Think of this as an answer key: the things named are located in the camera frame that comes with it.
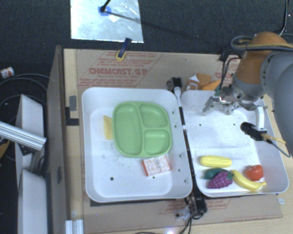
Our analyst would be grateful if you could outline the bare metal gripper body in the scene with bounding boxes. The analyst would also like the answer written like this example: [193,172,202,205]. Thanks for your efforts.
[213,87,269,112]

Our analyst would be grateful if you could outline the orange carrot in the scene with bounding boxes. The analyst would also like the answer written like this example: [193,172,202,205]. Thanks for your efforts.
[201,79,222,91]

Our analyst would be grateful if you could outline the orange and white carton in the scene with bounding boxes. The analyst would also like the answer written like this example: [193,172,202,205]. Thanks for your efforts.
[184,73,212,92]

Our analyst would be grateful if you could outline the white plastic tray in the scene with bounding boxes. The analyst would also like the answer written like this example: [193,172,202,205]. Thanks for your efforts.
[81,87,194,203]
[180,89,290,198]

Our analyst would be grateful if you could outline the thin black and white rod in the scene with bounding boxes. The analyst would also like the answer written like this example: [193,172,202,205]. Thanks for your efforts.
[175,86,199,200]

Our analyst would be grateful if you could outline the yellow corn cob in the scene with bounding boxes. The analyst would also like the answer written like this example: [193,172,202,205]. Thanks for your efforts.
[199,155,233,169]

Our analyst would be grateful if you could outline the red tomato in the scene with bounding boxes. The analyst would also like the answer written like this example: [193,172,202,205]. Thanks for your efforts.
[245,164,264,181]

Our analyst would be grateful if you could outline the purple grapes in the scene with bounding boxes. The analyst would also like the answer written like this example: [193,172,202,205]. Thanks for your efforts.
[203,168,234,190]

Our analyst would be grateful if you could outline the yellow banana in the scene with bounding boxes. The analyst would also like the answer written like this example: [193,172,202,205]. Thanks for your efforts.
[231,169,268,192]

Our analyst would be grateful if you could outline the orange and white packet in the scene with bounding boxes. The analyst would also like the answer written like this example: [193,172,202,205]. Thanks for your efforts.
[141,154,172,177]

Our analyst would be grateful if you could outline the brown cardboard board red print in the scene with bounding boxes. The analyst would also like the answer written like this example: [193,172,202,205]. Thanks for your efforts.
[75,49,283,234]

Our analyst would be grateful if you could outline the green divided plate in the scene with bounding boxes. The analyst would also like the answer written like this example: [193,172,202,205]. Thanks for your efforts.
[112,101,173,159]

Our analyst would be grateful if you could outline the yellow flat slice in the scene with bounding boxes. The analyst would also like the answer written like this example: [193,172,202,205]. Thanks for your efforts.
[103,115,114,140]

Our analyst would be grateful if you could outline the orange and white can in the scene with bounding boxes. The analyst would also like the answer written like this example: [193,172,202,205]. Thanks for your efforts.
[0,66,16,80]

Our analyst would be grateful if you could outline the black block with thin wires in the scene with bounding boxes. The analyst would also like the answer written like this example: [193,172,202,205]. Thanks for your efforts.
[189,195,208,216]
[167,77,183,92]

